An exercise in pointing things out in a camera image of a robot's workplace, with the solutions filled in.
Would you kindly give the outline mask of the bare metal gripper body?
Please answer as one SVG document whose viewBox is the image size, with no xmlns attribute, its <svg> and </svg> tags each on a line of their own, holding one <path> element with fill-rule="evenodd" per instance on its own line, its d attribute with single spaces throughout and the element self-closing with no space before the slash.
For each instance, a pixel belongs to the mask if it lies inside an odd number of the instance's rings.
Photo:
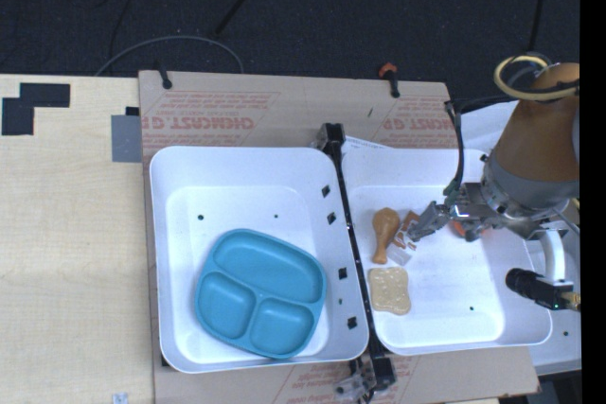
<svg viewBox="0 0 606 404">
<path fill-rule="evenodd" d="M 522 205 L 494 181 L 483 179 L 478 183 L 464 183 L 445 198 L 454 227 L 463 231 L 463 223 L 482 224 L 489 228 L 520 230 L 525 226 Z"/>
</svg>

